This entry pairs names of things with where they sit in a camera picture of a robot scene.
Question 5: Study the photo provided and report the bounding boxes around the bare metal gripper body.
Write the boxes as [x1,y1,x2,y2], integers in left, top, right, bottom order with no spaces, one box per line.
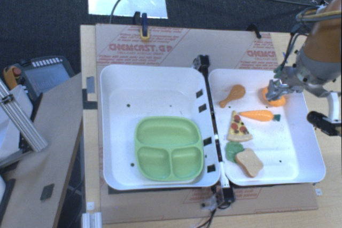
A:
[275,66,310,93]

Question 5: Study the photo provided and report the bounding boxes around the orange round toy fruit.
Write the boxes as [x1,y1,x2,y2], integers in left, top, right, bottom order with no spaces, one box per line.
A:
[261,86,286,108]

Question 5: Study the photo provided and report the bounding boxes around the orange toy carrot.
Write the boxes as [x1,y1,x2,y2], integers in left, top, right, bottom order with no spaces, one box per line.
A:
[239,109,282,123]

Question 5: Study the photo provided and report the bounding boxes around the orange toy chicken drumstick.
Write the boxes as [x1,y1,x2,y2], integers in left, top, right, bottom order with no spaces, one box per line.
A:
[219,84,246,109]

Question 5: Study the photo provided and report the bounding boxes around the toy pizza slice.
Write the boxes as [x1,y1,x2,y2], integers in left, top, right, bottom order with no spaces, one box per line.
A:
[227,110,253,143]

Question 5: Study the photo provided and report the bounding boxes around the white plastic tray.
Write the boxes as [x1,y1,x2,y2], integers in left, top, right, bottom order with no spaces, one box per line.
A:
[208,68,327,187]
[99,64,222,191]

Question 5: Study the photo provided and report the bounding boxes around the thin black and white rod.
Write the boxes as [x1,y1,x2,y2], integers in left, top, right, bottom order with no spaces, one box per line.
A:
[199,62,231,191]

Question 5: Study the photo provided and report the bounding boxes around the green toy lettuce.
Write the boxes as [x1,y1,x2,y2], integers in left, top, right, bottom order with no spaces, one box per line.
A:
[224,141,245,163]

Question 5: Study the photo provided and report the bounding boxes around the tan toy bread slice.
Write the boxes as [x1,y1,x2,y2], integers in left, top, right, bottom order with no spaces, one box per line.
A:
[235,147,264,178]

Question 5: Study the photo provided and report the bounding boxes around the brown cardboard board red print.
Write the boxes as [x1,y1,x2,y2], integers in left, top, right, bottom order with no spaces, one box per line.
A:
[95,23,320,225]

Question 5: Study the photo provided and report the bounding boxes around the green divided plate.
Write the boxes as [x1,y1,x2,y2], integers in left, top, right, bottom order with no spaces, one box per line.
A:
[134,115,205,183]

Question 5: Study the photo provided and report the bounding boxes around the black cylinder on white bracket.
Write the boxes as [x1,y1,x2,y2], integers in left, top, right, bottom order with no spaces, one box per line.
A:
[306,90,342,137]

